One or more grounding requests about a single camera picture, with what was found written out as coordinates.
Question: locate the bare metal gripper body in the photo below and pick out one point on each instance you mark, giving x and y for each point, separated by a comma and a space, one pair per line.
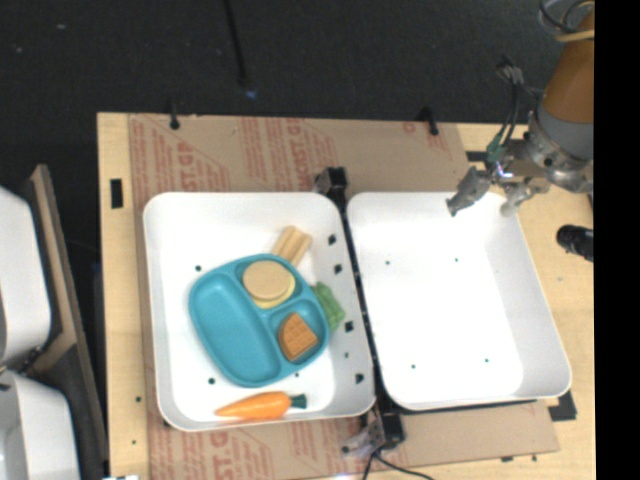
547, 163

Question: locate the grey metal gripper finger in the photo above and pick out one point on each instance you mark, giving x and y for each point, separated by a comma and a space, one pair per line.
467, 193
516, 199

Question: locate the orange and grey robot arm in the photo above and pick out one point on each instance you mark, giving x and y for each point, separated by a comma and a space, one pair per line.
570, 88

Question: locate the white plastic tray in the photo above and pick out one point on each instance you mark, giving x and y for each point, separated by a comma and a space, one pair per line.
250, 218
450, 308

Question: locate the green toy vegetable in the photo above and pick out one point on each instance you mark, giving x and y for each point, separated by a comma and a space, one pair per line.
331, 305

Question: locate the brown cardboard board red print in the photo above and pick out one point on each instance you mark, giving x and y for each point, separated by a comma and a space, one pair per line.
280, 153

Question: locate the tan round biscuit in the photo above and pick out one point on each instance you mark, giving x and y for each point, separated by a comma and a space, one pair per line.
267, 280

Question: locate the brown waffle piece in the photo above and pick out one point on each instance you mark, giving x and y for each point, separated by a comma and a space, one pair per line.
296, 337

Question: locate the blue divided plate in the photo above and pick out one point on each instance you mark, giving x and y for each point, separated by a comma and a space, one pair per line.
230, 328

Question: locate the orange carrot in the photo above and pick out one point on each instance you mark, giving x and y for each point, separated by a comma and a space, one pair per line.
260, 407

